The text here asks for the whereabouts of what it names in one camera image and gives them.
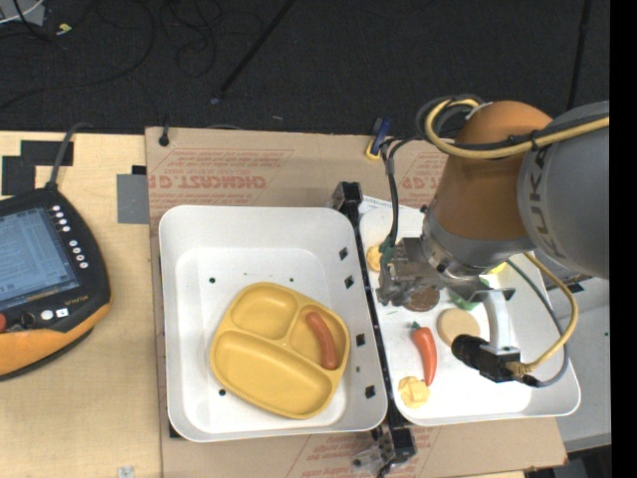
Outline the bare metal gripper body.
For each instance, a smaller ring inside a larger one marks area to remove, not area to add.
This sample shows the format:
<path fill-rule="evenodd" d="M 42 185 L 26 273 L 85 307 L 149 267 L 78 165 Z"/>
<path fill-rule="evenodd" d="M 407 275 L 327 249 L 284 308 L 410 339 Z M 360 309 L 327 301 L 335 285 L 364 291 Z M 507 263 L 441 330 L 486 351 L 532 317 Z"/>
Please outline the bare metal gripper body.
<path fill-rule="evenodd" d="M 479 269 L 450 254 L 436 239 L 405 237 L 380 246 L 380 287 L 403 293 L 446 288 L 461 298 L 477 298 Z"/>

